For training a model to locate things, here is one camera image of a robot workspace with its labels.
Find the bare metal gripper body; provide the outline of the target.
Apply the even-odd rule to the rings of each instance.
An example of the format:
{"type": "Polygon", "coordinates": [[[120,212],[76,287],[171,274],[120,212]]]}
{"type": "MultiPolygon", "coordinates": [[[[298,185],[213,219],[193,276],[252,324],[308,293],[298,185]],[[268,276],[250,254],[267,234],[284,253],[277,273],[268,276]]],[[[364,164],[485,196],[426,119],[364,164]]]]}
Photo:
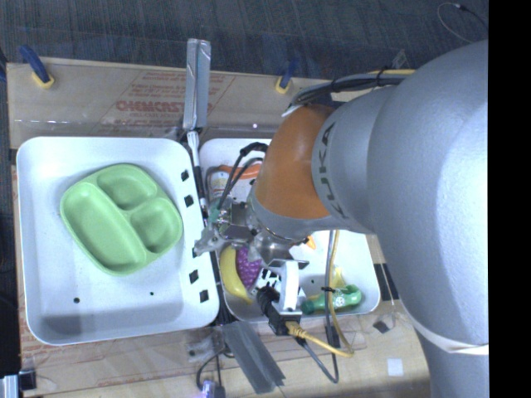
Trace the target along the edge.
{"type": "Polygon", "coordinates": [[[218,235],[232,247],[245,249],[250,261],[261,260],[264,265],[280,265],[292,260],[290,249],[308,241],[308,235],[288,238],[277,235],[256,218],[249,204],[232,203],[220,211],[218,235]]]}

